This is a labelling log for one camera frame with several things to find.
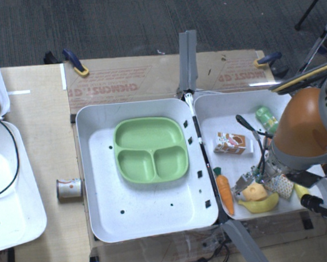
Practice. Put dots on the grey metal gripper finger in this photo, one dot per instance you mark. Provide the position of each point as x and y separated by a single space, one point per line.
241 182

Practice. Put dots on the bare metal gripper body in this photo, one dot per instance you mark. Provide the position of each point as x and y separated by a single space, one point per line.
271 172

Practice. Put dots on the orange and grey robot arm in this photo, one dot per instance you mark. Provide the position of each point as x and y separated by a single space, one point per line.
304 125

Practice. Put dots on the yellow cheese wedge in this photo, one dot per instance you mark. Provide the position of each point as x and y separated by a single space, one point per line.
255 192

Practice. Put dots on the white plastic tray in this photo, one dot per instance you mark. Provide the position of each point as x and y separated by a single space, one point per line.
236 166
148 209

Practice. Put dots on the orange carrot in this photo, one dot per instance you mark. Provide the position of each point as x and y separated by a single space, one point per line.
225 190

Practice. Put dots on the white patterned packet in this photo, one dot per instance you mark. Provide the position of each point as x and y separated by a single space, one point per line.
282 186

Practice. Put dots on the yellow banana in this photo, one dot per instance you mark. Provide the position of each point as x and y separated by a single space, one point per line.
260 205

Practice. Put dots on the yellow toy fruit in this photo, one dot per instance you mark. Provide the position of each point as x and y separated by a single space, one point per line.
301 190

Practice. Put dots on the brown and white carton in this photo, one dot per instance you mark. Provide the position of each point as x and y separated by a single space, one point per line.
229 143

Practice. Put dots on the green bottle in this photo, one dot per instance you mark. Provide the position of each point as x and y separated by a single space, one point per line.
265 117

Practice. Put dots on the green divided plate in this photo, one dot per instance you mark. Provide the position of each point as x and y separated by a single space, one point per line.
151 149

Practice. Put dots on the brown cardboard board red print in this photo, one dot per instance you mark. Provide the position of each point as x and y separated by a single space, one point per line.
152 76

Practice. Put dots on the white and orange can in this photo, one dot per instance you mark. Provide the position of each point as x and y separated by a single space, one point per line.
69 188

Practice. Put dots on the black cylinder on white bracket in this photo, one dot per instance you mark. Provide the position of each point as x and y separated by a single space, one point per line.
314 200

